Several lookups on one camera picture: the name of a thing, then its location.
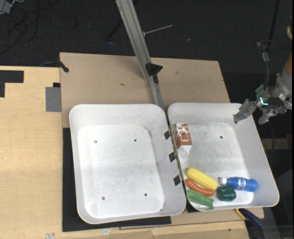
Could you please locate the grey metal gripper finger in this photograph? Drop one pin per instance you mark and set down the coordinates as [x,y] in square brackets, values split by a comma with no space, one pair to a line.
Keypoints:
[266,115]
[243,111]

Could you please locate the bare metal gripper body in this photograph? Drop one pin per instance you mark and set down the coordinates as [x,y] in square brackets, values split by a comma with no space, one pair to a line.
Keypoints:
[277,101]

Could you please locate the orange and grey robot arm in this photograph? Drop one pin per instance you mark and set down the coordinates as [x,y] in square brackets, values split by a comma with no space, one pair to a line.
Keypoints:
[288,67]

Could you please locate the white plastic tray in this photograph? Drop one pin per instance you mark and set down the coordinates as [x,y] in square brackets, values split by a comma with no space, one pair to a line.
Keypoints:
[119,168]
[219,153]

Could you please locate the brown and white carton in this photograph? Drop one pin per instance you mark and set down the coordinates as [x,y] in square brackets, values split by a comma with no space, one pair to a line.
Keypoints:
[183,139]

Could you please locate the blue bottle with white cap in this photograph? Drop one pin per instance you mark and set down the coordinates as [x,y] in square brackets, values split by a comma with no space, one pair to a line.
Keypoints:
[243,183]

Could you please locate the yellow corn cob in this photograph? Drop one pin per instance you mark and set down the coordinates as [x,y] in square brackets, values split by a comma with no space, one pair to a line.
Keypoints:
[201,178]

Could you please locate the green bell pepper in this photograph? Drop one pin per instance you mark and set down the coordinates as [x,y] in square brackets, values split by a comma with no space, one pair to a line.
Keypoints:
[226,193]

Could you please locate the orange sausage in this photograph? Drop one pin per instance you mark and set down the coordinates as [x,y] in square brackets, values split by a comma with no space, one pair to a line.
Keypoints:
[199,188]

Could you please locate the green cucumber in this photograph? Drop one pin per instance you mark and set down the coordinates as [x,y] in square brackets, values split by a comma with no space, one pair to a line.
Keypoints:
[200,198]

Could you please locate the brown cardboard board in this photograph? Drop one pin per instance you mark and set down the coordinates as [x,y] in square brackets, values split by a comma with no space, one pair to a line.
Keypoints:
[107,83]

